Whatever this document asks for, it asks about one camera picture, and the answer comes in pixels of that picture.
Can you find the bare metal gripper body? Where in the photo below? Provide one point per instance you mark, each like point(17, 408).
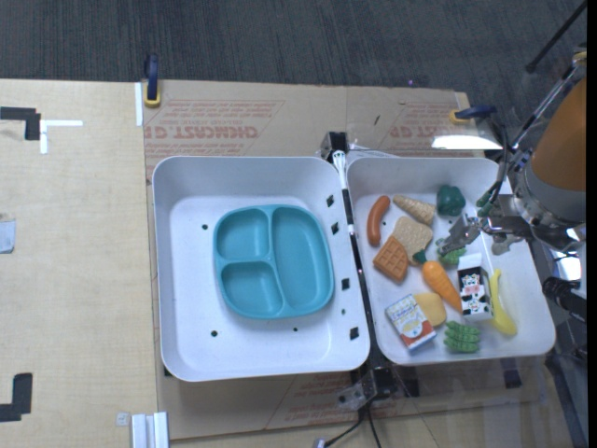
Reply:
point(510, 224)

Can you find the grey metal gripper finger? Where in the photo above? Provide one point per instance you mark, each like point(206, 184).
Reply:
point(459, 243)
point(462, 227)

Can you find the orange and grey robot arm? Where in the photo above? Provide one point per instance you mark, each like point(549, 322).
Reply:
point(559, 157)

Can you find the light green toy vegetable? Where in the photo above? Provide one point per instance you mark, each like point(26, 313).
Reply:
point(452, 257)

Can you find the dark green toy broccoli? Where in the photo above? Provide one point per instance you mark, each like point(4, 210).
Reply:
point(450, 200)

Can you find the orange toy carrot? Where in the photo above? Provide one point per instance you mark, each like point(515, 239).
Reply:
point(438, 278)

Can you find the tan toy bread slice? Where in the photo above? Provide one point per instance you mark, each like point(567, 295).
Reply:
point(412, 236)

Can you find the beige toy waffle cone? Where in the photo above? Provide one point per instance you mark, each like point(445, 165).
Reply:
point(417, 209)

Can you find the white cow print milk carton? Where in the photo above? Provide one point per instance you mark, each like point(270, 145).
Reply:
point(473, 292)

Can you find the orange toy waffle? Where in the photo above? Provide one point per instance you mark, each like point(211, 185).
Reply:
point(391, 259)

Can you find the yellow toy cheese wedge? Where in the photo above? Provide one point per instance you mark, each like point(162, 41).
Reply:
point(433, 308)

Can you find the orange toy sausage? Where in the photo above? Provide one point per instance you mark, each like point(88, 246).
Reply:
point(377, 219)

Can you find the yellow banana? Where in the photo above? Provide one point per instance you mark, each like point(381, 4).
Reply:
point(501, 317)

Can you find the white plastic tray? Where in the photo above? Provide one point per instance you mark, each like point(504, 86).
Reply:
point(522, 315)
point(186, 297)

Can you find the white and orange carton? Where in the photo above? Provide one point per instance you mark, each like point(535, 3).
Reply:
point(410, 322)

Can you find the green toy pea pods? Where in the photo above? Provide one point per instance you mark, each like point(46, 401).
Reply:
point(462, 338)

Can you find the thin black and white rod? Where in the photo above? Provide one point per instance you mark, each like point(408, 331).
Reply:
point(349, 213)

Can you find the blue divided plate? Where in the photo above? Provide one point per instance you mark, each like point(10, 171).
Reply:
point(298, 241)

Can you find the brown cardboard board red print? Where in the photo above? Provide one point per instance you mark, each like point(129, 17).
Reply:
point(261, 124)

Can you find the black cylinder on white bracket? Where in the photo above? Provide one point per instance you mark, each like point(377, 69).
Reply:
point(562, 294)

